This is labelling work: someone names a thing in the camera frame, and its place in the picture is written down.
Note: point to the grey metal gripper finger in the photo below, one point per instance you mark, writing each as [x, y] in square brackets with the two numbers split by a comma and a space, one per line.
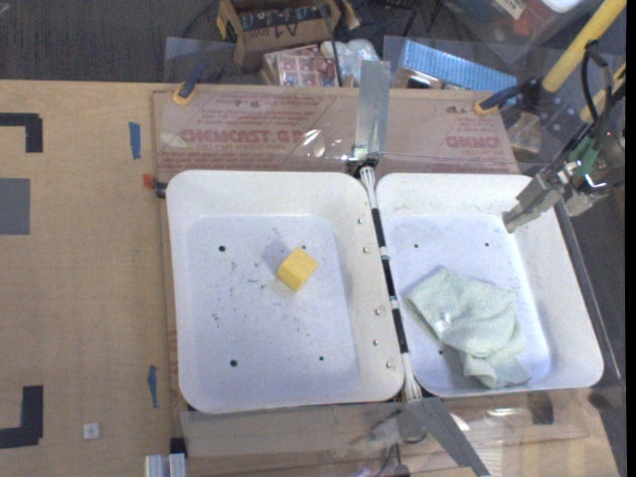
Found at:
[531, 212]
[539, 189]

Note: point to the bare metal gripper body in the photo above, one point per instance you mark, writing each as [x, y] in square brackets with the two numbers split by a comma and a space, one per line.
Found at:
[588, 194]

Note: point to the white plastic tray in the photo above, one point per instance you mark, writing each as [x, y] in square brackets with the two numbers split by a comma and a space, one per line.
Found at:
[561, 326]
[268, 346]

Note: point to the pale green cloth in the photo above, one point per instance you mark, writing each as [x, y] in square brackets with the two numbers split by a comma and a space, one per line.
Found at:
[477, 321]

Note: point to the blue corrugated sheet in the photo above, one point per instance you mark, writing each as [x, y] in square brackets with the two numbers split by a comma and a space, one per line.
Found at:
[457, 67]

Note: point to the thin black and white rod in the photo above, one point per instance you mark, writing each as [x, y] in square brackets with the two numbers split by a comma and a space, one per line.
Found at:
[381, 246]

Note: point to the yellow cube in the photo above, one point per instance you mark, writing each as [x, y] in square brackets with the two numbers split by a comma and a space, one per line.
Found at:
[296, 269]

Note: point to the colourful printed flat box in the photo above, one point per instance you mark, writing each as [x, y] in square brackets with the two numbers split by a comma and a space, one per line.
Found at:
[303, 67]

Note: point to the brown cardboard board red print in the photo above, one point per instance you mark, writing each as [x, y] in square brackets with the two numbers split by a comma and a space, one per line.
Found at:
[248, 137]

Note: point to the open brown cardboard box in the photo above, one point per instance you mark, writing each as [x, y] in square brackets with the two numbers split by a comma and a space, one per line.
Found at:
[278, 23]

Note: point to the small white square tile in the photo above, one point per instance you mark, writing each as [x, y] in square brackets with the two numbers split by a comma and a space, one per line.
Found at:
[91, 430]

